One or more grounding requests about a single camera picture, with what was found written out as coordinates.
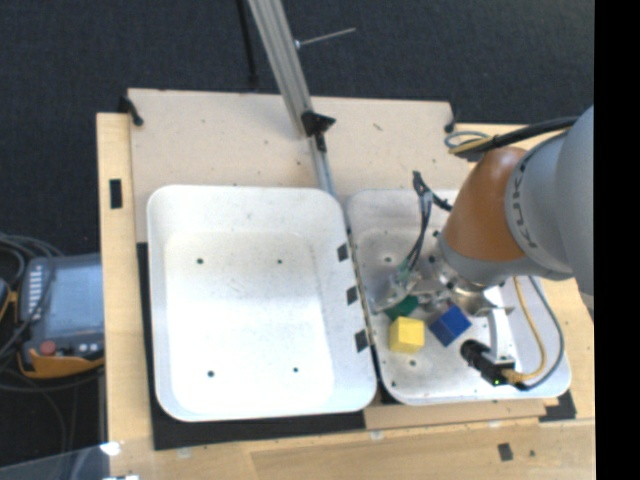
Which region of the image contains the white plastic tray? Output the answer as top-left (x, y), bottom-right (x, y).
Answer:
top-left (146, 183), bottom-right (378, 423)
top-left (344, 187), bottom-right (573, 407)

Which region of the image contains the green cube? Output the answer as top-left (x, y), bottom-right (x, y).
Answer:
top-left (383, 295), bottom-right (419, 320)

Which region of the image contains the black cylinder on white bracket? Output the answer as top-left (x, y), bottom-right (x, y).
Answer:
top-left (459, 287), bottom-right (517, 388)

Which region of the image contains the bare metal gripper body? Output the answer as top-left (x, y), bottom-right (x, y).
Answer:
top-left (368, 266), bottom-right (490, 318)

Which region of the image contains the pale wood board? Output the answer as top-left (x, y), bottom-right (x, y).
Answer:
top-left (126, 87), bottom-right (561, 432)

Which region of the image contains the yellow cube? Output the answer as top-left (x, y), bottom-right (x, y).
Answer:
top-left (388, 316), bottom-right (426, 354)

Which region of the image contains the blue cube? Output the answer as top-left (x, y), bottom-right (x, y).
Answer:
top-left (428, 303), bottom-right (473, 348)

